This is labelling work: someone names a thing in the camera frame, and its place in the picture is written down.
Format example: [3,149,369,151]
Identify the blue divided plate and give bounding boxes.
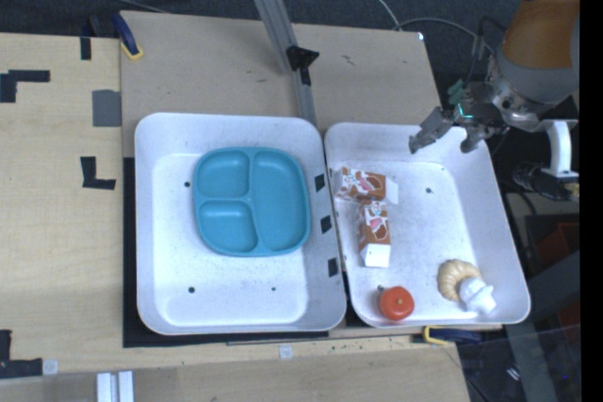
[191,146,312,258]

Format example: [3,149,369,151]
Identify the brown and white carton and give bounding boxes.
[333,166,399,205]
[356,199,393,269]

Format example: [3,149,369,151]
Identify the white lumpy toy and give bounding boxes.
[457,277,497,314]

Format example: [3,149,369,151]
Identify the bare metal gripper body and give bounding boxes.
[453,59,550,137]

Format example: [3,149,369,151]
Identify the black cylinder on white bracket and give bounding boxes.
[512,119,580,201]

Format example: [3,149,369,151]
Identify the white plastic tray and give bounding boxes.
[323,121,532,330]
[134,111,349,336]

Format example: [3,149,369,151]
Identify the beige toy croissant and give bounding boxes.
[436,258,482,302]

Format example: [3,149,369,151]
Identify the brown cardboard board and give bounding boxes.
[120,9,503,347]

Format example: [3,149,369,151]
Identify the red toy tomato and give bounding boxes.
[377,284,416,322]

